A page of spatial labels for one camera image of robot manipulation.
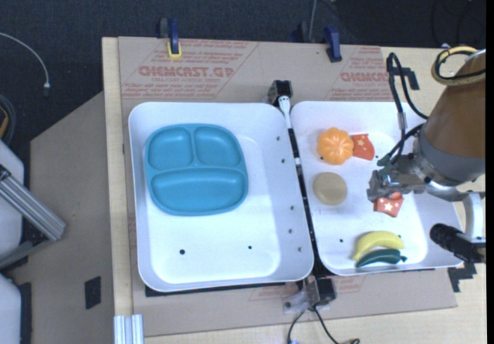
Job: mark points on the brown cardboard board red print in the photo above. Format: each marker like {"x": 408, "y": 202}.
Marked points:
{"x": 231, "y": 65}

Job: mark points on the red packet with yellow stars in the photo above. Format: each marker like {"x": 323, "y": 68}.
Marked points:
{"x": 363, "y": 146}
{"x": 388, "y": 206}

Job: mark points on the blue divided plate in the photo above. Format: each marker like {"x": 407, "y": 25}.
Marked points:
{"x": 197, "y": 188}

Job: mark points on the orange toy pumpkin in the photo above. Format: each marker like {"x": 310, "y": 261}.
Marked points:
{"x": 333, "y": 146}

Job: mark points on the yellow banana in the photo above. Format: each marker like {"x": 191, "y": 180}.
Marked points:
{"x": 378, "y": 240}

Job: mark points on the white plastic tray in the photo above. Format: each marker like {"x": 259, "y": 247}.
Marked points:
{"x": 216, "y": 250}
{"x": 386, "y": 242}

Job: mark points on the dark green banana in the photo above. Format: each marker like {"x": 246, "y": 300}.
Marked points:
{"x": 380, "y": 257}

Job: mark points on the black cylinder on white bracket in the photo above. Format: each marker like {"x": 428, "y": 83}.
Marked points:
{"x": 455, "y": 240}

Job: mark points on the thin black and white rod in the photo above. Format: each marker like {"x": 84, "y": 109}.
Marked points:
{"x": 300, "y": 173}

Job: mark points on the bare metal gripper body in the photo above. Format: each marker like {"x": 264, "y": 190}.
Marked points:
{"x": 410, "y": 176}

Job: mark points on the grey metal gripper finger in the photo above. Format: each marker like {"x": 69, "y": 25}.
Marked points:
{"x": 373, "y": 189}
{"x": 390, "y": 181}

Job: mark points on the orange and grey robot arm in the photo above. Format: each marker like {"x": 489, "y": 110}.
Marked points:
{"x": 451, "y": 126}

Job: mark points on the beige round biscuit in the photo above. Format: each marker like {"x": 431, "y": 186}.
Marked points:
{"x": 330, "y": 188}

